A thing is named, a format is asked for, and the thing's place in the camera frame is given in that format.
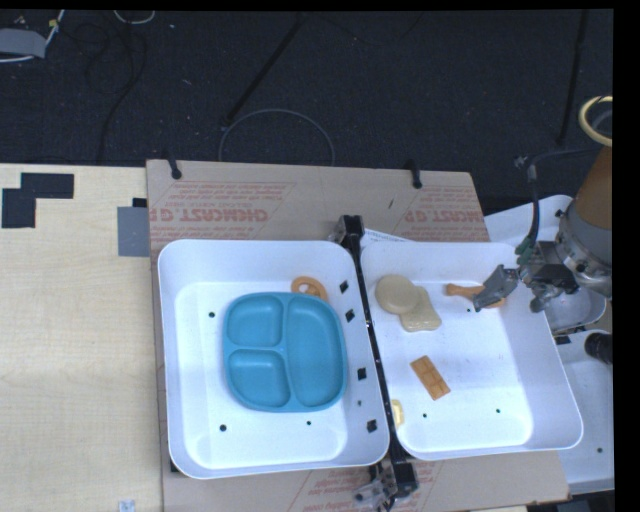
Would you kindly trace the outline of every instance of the blue object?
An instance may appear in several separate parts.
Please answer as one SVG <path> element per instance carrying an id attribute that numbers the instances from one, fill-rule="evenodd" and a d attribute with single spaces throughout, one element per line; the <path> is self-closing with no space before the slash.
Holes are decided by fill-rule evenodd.
<path id="1" fill-rule="evenodd" d="M 225 377 L 251 409 L 326 409 L 344 394 L 347 352 L 340 319 L 312 295 L 266 292 L 234 300 L 224 319 Z"/>

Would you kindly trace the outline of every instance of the white tray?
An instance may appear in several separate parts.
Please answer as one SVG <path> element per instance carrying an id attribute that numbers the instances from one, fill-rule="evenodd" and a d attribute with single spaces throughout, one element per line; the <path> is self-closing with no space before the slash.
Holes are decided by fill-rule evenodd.
<path id="1" fill-rule="evenodd" d="M 158 275 L 169 451 L 180 471 L 207 479 L 365 466 L 384 457 L 389 430 L 355 267 L 346 250 L 324 241 L 179 240 L 162 250 Z M 224 377 L 226 309 L 245 294 L 290 291 L 301 275 L 323 283 L 341 319 L 349 365 L 346 391 L 321 411 L 248 409 Z"/>
<path id="2" fill-rule="evenodd" d="M 363 251 L 389 395 L 404 413 L 398 439 L 416 458 L 564 449 L 581 439 L 578 407 L 546 317 L 530 312 L 530 290 L 519 286 L 503 306 L 480 312 L 445 294 L 447 283 L 482 284 L 501 263 L 516 266 L 512 246 L 380 241 Z M 409 333 L 378 305 L 375 286 L 387 274 L 426 288 L 442 319 L 437 330 Z M 436 401 L 409 366 L 423 355 L 451 389 Z"/>

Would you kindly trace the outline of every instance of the brown cylinder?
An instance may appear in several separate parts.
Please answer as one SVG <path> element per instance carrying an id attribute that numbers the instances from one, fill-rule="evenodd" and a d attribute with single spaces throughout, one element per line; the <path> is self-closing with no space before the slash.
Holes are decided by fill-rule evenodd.
<path id="1" fill-rule="evenodd" d="M 611 229 L 613 217 L 611 147 L 603 146 L 576 194 L 578 215 L 589 224 Z"/>

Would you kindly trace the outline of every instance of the orange ring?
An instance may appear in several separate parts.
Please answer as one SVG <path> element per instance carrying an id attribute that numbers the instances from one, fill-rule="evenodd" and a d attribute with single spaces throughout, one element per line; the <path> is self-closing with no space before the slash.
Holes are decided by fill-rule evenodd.
<path id="1" fill-rule="evenodd" d="M 301 287 L 306 285 L 306 289 L 302 290 Z M 308 295 L 313 295 L 314 297 L 319 297 L 322 300 L 328 300 L 329 297 L 327 295 L 327 290 L 324 289 L 324 286 L 313 277 L 309 276 L 300 276 L 296 277 L 291 283 L 291 291 L 295 293 L 306 293 Z"/>

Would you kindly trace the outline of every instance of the beige round object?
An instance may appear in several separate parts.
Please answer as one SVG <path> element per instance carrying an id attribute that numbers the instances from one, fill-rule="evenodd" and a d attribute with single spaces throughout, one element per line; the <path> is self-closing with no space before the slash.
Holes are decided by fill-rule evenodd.
<path id="1" fill-rule="evenodd" d="M 385 311 L 402 315 L 416 307 L 420 294 L 406 277 L 390 274 L 378 281 L 376 299 Z"/>

